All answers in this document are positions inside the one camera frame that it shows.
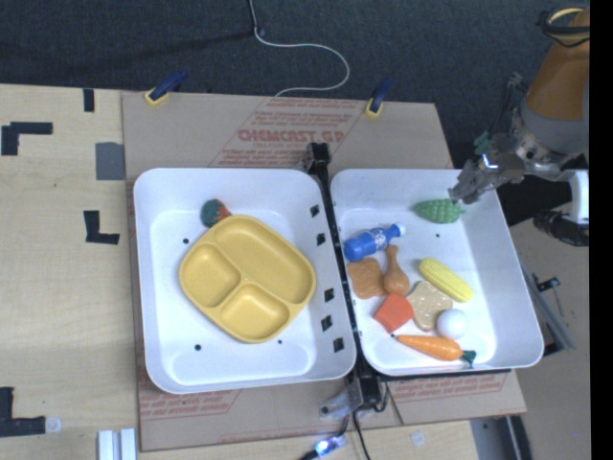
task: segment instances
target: white egg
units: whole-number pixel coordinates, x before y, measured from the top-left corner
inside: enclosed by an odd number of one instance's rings
[[[444,310],[437,319],[437,331],[449,339],[459,339],[466,333],[467,327],[466,314],[458,309]]]

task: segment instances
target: light wood surface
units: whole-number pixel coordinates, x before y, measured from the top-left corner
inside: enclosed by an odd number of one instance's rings
[[[52,122],[0,157],[0,386],[13,417],[58,417],[61,431],[0,438],[2,459],[96,458],[99,430],[138,427],[125,183],[96,179],[95,145],[123,142],[121,93],[0,85],[0,125]],[[85,242],[83,211],[118,245]],[[416,445],[411,434],[424,438]],[[469,422],[364,433],[379,458],[476,460]],[[355,432],[330,458],[365,458]],[[300,458],[317,438],[139,453],[139,458]]]

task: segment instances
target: cardboard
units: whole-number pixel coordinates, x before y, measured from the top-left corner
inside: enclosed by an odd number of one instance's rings
[[[433,104],[386,103],[381,116],[366,101],[170,94],[151,107],[143,93],[122,97],[126,195],[132,271],[141,450],[328,434],[320,404],[343,379],[173,396],[157,389],[143,362],[143,332],[132,187],[157,167],[301,168],[306,146],[326,142],[329,174],[349,168],[449,169],[452,162]],[[389,384],[394,406],[362,418],[364,428],[524,412],[513,371],[410,379]]]

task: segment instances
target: blue clamp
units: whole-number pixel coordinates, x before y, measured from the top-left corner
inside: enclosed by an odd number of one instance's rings
[[[169,92],[178,90],[188,77],[188,72],[174,72],[172,75],[166,77],[155,88],[152,88],[145,94],[145,101],[149,105],[158,105],[165,101]]]
[[[375,89],[373,95],[366,104],[364,113],[371,119],[376,119],[381,114],[383,108],[383,98],[390,89],[390,78],[386,77],[383,82]]]

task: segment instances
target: red toy food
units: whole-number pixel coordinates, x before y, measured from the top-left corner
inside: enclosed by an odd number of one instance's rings
[[[413,307],[404,296],[399,293],[389,293],[375,313],[375,320],[381,324],[388,333],[406,324],[413,318]]]

